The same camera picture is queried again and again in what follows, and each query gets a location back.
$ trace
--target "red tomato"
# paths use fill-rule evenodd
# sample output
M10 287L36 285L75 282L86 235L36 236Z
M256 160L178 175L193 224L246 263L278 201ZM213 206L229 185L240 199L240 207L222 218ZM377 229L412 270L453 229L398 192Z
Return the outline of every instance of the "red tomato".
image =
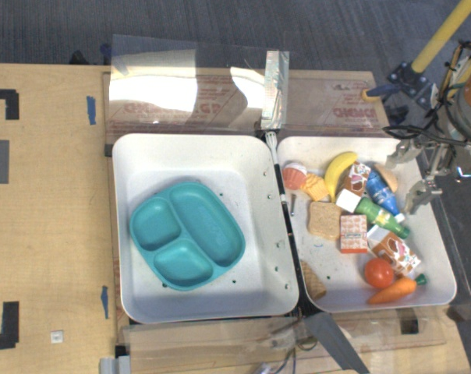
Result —
M374 258L364 268L366 281L375 288L386 288L393 282L393 269L386 260Z

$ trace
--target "white plastic tray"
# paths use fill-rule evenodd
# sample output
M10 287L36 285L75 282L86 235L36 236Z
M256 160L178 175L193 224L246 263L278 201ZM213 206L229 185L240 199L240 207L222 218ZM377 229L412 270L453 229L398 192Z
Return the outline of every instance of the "white plastic tray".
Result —
M299 290L270 150L255 137L129 134L112 151L122 305L139 323L276 316ZM192 291L163 287L129 233L135 208L177 182L220 196L246 239L242 259Z
M338 154L354 151L363 163L384 164L387 155L395 151L398 141L391 138L353 137L288 137L278 145L278 159L283 168L290 161L302 162L309 171L324 176L328 164ZM405 204L409 189L421 179L416 160L400 164L393 171L398 178L396 192L399 208ZM342 254L338 242L323 240L306 229L310 198L301 191L296 194L292 228L299 258L305 260L324 282L328 292L314 303L327 312L352 312L375 309L393 309L422 305L445 305L457 291L455 277L449 262L431 205L421 206L414 215L407 216L405 225L411 234L406 239L421 258L416 273L425 273L428 283L416 292L396 302L368 305L367 299L374 289L363 279L363 267L371 254Z

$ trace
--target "carrot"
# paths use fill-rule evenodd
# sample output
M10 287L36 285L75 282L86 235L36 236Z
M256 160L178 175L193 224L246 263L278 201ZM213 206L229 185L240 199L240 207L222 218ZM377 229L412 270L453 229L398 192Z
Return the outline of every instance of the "carrot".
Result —
M402 277L396 280L394 283L388 285L386 288L378 291L376 294L371 296L367 301L368 304L374 305L377 303L388 303L396 301L406 295L412 294L418 284L425 284L426 278L424 275L418 276L415 280L408 277Z

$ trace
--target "yellow banana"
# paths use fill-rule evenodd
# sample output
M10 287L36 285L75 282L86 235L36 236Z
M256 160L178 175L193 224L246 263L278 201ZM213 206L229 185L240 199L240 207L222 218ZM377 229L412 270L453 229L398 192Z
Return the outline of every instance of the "yellow banana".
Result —
M358 155L351 151L340 153L329 164L326 175L324 176L324 181L333 203L336 202L336 188L338 187L339 177L346 169L353 165L357 157Z

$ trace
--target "teal divided plate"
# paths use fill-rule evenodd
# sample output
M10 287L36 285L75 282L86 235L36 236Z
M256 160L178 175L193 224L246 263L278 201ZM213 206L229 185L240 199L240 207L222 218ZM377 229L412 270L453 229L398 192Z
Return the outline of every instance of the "teal divided plate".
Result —
M243 232L205 185L182 182L155 194L129 222L133 242L163 284L201 287L234 267L244 254Z

